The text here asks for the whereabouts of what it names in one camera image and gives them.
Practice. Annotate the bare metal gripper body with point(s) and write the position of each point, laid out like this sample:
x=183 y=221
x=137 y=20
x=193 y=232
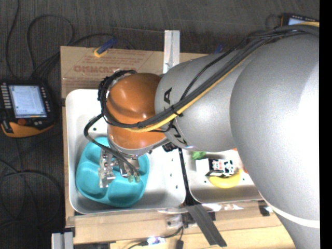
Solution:
x=124 y=165

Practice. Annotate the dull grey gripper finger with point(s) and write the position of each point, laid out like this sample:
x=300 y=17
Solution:
x=103 y=180
x=111 y=176

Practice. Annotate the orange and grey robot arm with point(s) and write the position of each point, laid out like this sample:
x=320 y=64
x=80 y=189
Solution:
x=259 y=113

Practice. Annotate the blue divided plate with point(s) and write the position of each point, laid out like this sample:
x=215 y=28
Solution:
x=122 y=193

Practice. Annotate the white plastic tray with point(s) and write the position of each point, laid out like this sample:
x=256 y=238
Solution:
x=233 y=194
x=160 y=180

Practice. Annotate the green broccoli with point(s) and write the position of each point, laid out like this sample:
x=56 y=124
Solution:
x=199 y=155

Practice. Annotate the white carton with cow print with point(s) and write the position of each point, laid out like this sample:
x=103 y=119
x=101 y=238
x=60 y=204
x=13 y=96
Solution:
x=223 y=166

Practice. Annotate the brown cardboard board red print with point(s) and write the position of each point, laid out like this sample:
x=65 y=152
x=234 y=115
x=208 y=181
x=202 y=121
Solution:
x=77 y=74

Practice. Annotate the yellow banana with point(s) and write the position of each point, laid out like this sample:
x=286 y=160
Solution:
x=225 y=183

